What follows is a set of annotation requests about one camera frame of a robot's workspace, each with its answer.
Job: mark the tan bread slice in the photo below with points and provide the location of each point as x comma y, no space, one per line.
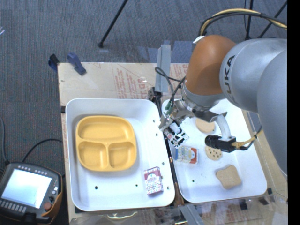
228,177

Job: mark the brown cardboard board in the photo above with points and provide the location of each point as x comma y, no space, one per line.
105,81

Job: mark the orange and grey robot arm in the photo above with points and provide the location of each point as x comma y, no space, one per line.
248,78

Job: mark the white plastic tray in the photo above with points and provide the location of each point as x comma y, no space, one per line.
201,182
117,191

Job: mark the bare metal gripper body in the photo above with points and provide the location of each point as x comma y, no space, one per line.
184,110

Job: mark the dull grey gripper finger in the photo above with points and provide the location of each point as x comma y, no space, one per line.
165,123

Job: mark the yellow divided plate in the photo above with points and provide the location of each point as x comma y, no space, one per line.
105,142

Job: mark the chocolate chip biscuit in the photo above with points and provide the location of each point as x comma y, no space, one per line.
213,154

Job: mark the black block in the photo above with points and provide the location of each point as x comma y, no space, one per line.
155,94

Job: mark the thin black rod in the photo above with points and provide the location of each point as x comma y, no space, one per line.
173,165

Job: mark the black cylinder on white bracket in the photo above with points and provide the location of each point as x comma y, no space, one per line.
219,143

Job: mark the plain tan round biscuit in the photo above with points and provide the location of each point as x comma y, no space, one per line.
205,126

